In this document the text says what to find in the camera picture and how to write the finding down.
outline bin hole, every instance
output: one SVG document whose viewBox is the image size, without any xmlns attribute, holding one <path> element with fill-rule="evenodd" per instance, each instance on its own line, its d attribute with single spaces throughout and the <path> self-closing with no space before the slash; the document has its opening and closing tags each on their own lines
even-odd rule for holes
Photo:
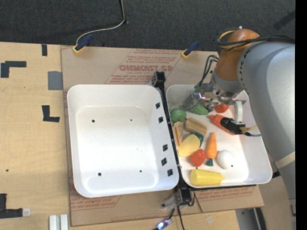
<svg viewBox="0 0 307 230">
<path fill-rule="evenodd" d="M 170 169 L 170 170 L 167 171 L 167 175 L 168 175 L 168 176 L 171 176 L 172 174 L 173 174 L 173 170 L 172 170 L 172 169 Z"/>
<path fill-rule="evenodd" d="M 161 160 L 161 163 L 162 163 L 162 166 L 164 166 L 164 165 L 167 163 L 166 158 L 163 158 L 163 159 Z"/>
</svg>

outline cardboard sheet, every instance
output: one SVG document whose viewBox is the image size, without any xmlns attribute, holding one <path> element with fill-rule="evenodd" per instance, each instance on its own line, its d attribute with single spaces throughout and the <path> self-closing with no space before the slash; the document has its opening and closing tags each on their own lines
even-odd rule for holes
<svg viewBox="0 0 307 230">
<path fill-rule="evenodd" d="M 75 54 L 71 46 L 61 49 L 67 155 L 70 178 L 72 226 L 167 217 L 160 202 L 173 191 L 100 198 L 84 198 L 73 186 L 71 148 L 66 95 L 77 84 L 147 84 L 154 72 L 164 71 L 165 89 L 173 84 L 196 84 L 203 74 L 206 59 L 216 52 L 193 51 L 188 58 L 179 50 L 87 47 Z M 258 186 L 210 189 L 196 192 L 198 202 L 185 207 L 182 214 L 259 207 L 263 205 Z"/>
</svg>

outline toy tomato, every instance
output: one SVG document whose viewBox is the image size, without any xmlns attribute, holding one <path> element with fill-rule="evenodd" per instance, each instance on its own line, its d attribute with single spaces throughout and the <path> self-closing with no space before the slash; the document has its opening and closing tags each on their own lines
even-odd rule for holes
<svg viewBox="0 0 307 230">
<path fill-rule="evenodd" d="M 217 113 L 224 113 L 227 111 L 228 108 L 229 108 L 229 105 L 226 105 L 224 103 L 220 103 L 214 107 Z"/>
<path fill-rule="evenodd" d="M 202 163 L 207 158 L 207 154 L 204 152 L 203 149 L 198 149 L 196 152 L 194 152 L 190 157 L 189 161 L 196 167 L 199 167 L 202 165 Z"/>
</svg>

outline wooden surface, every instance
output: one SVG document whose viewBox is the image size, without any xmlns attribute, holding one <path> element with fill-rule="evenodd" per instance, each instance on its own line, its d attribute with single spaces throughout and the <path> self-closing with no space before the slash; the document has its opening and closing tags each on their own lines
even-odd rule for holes
<svg viewBox="0 0 307 230">
<path fill-rule="evenodd" d="M 70 214 L 63 91 L 50 91 L 49 71 L 61 72 L 60 46 L 0 43 L 0 62 L 26 61 L 0 78 L 0 193 L 7 209 L 29 208 L 31 216 L 0 219 L 1 230 L 47 230 L 48 216 Z M 42 105 L 59 123 L 43 122 Z M 70 227 L 76 230 L 154 229 L 162 218 Z M 180 220 L 167 229 L 180 230 Z M 238 230 L 235 211 L 183 216 L 187 230 Z"/>
</svg>

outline blue connector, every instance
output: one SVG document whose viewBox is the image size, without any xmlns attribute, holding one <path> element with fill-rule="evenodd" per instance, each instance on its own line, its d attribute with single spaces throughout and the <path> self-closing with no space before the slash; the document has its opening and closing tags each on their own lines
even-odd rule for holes
<svg viewBox="0 0 307 230">
<path fill-rule="evenodd" d="M 182 51 L 181 56 L 183 58 L 188 58 L 190 56 L 190 53 L 197 49 L 200 45 L 200 42 L 196 41 L 194 44 L 192 44 L 190 47 L 188 47 L 186 50 Z"/>
<path fill-rule="evenodd" d="M 84 39 L 82 39 L 80 43 L 74 46 L 72 50 L 77 54 L 80 53 L 82 50 L 84 50 L 84 46 L 87 46 L 90 42 L 93 41 L 93 39 L 94 39 L 94 35 L 89 34 Z"/>
</svg>

